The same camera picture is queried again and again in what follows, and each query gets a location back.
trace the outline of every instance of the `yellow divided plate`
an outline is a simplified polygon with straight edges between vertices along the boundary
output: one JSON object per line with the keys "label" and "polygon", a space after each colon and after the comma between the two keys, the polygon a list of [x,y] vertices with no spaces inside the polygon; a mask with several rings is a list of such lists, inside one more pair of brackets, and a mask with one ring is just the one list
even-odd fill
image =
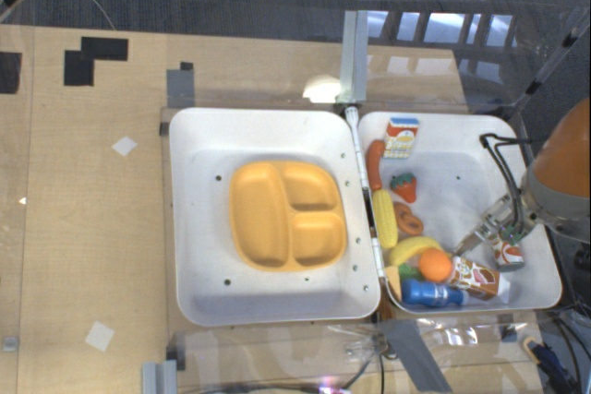
{"label": "yellow divided plate", "polygon": [[256,269],[321,268],[346,248],[336,183],[307,162],[258,161],[239,168],[230,184],[230,224],[238,254]]}

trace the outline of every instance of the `wooden table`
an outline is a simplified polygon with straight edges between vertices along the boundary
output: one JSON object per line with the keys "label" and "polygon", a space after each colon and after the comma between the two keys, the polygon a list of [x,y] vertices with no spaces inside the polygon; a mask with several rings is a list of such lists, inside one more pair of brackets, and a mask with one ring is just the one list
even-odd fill
{"label": "wooden table", "polygon": [[[26,205],[6,204],[1,209],[10,211],[0,214],[0,227],[8,228],[0,233],[0,336],[20,337],[18,352],[0,352],[0,392],[140,392],[142,363],[163,361],[167,342],[178,330],[190,333],[197,347],[187,359],[193,369],[179,373],[184,387],[179,392],[208,382],[202,370],[199,374],[199,363],[217,365],[222,381],[246,375],[293,377],[273,353],[288,352],[300,360],[306,368],[302,373],[311,374],[304,379],[319,374],[314,371],[318,360],[331,374],[347,378],[355,373],[358,364],[346,363],[341,354],[331,358],[342,353],[343,342],[323,324],[237,328],[229,336],[227,330],[216,335],[192,326],[180,315],[170,271],[167,278],[171,261],[165,251],[159,134],[167,104],[166,71],[179,69],[181,62],[193,63],[196,95],[208,103],[256,103],[264,88],[299,107],[310,78],[338,77],[340,45],[10,26],[0,31],[0,51],[23,54],[19,93],[0,95],[0,178],[15,183],[6,202],[27,198]],[[95,61],[94,87],[65,87],[64,51],[79,50],[82,36],[128,39],[128,59]],[[424,100],[409,109],[426,111],[429,101],[446,101],[448,111],[465,112],[449,52],[435,58],[439,68],[446,65],[436,78],[427,63],[426,69],[416,68],[417,51],[370,47],[369,54],[370,98],[389,88],[393,57],[414,58],[408,61],[415,72],[397,79],[399,100],[419,96]],[[434,90],[440,91],[435,100]],[[137,143],[126,156],[112,148],[123,137]],[[515,320],[524,323],[520,338],[539,338],[533,313],[515,315]],[[104,352],[85,342],[96,321],[115,331]],[[466,328],[478,323],[488,333],[471,347],[439,344],[443,328],[425,335],[455,392],[474,392],[476,385],[488,392],[541,392],[537,369],[521,348],[495,338],[496,317],[443,323]],[[289,337],[275,340],[281,330]],[[264,342],[261,333],[269,337]],[[387,362],[386,370],[387,392],[415,392],[399,361]],[[354,392],[377,392],[379,384],[377,364],[372,364]]]}

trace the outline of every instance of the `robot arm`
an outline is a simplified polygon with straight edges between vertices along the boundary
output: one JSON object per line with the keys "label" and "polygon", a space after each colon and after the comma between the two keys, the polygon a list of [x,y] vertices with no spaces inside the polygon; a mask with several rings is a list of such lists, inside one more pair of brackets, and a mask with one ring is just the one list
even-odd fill
{"label": "robot arm", "polygon": [[515,245],[542,223],[561,234],[589,216],[589,98],[572,108],[528,167],[519,206],[507,195],[487,209],[455,255],[500,236]]}

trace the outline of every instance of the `orange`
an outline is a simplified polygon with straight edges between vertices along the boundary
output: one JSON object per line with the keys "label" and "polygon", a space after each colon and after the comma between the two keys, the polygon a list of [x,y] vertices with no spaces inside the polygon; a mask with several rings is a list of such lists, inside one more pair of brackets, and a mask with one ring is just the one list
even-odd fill
{"label": "orange", "polygon": [[430,248],[418,260],[418,270],[427,281],[444,282],[452,274],[453,265],[447,253]]}

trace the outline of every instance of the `blue bottle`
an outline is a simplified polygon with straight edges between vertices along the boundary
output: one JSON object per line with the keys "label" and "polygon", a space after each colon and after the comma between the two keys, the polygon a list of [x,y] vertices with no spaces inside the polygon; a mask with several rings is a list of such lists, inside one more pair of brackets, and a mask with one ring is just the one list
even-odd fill
{"label": "blue bottle", "polygon": [[406,280],[403,282],[403,302],[422,304],[427,307],[444,307],[447,304],[465,304],[467,294],[459,289],[452,289],[445,284]]}

